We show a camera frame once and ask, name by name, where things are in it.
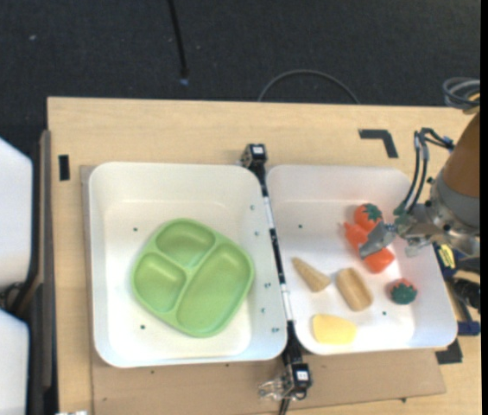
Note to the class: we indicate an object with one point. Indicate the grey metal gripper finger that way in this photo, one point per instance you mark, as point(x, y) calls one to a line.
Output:
point(371, 248)
point(382, 231)

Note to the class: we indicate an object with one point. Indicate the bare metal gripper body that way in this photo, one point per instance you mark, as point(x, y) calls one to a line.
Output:
point(440, 229)

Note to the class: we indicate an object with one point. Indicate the red tomato with green top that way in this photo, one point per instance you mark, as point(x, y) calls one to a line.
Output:
point(366, 215)

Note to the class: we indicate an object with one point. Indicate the beige toy bread roll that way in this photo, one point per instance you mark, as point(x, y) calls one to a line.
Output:
point(354, 289)

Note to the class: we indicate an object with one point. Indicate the red strawberry with green top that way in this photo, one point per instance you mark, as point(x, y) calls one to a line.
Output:
point(403, 292)

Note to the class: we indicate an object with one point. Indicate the beige toy cone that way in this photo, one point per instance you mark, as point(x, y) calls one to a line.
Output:
point(312, 276)

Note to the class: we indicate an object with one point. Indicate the white plastic tray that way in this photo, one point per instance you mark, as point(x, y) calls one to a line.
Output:
point(118, 231)
point(321, 188)

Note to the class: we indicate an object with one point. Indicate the yellow toy cheese slice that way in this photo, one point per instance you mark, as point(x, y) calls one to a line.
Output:
point(333, 330)

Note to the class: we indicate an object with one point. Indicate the thin black and white rod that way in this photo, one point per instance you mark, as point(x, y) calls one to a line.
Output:
point(274, 244)

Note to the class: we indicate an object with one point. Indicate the green divided plate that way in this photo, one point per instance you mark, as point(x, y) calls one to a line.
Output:
point(209, 292)

